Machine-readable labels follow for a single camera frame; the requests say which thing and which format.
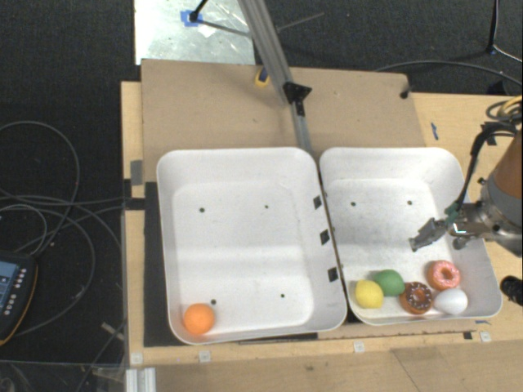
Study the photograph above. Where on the white toy egg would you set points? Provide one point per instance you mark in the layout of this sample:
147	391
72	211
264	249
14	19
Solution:
451	301

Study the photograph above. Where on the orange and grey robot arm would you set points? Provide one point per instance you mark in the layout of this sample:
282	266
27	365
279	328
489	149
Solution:
510	170

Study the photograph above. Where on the brown chocolate doughnut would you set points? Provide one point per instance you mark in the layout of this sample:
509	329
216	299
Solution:
417	298

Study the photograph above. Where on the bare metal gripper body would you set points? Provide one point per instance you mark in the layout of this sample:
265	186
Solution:
486	224

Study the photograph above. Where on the white plastic tray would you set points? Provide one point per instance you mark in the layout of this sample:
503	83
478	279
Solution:
380	227
245	251

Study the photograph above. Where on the green toy lime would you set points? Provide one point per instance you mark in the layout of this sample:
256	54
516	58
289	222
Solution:
390	281

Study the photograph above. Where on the yellow toy lemon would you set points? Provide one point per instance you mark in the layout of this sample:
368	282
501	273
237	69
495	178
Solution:
368	295

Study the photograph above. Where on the brown cardboard board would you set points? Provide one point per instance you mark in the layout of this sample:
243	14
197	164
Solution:
212	104

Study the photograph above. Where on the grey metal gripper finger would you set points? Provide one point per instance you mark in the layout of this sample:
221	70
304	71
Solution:
462	241
426	234

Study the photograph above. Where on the orange toy orange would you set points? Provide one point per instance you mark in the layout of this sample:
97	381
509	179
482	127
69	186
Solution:
198	319

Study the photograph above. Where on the pink frosted doughnut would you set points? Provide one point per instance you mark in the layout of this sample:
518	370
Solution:
443	275

